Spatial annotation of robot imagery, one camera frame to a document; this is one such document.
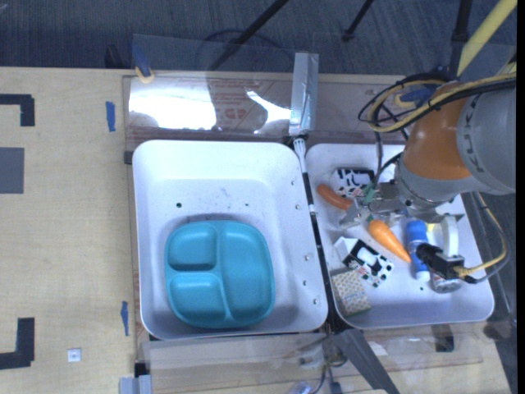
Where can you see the black and white spotted carton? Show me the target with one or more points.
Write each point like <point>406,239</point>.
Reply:
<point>367,263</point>
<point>348,179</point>

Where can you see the orange carrot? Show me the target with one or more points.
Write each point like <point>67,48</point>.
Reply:
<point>387,239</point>

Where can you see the blue and white bottle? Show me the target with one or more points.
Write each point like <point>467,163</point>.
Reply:
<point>415,236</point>

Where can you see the blue divided plate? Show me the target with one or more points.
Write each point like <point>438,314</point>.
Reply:
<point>221,273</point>

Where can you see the white plastic tray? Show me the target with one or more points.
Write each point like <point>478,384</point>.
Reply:
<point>229,179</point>
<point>410,302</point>

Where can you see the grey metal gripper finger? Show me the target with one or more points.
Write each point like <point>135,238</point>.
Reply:
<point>366,215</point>
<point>349,216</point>

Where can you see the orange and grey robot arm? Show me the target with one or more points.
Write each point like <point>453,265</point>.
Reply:
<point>463,146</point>

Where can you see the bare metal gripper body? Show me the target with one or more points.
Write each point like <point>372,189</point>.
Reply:
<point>387,198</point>

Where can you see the orange sausage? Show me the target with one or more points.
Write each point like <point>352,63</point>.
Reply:
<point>330,196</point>

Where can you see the small silver can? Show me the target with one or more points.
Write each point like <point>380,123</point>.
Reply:
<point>445,285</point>

